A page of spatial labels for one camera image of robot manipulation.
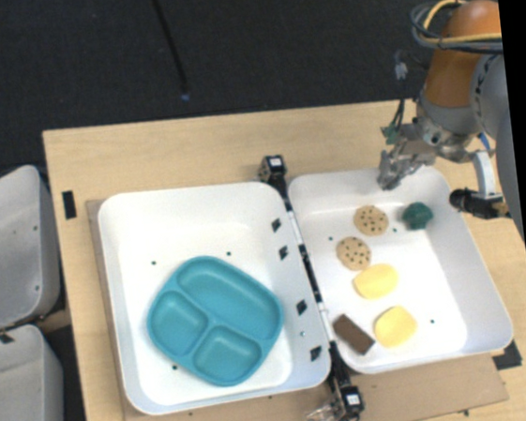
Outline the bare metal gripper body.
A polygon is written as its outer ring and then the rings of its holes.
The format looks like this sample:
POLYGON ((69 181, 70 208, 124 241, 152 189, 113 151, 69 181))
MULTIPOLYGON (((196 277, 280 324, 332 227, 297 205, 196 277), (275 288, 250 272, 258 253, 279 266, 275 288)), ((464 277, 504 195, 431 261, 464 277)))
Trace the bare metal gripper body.
POLYGON ((395 146, 396 159, 412 164, 432 165, 437 158, 456 163, 468 158, 473 134, 454 133, 425 116, 402 124, 395 146))

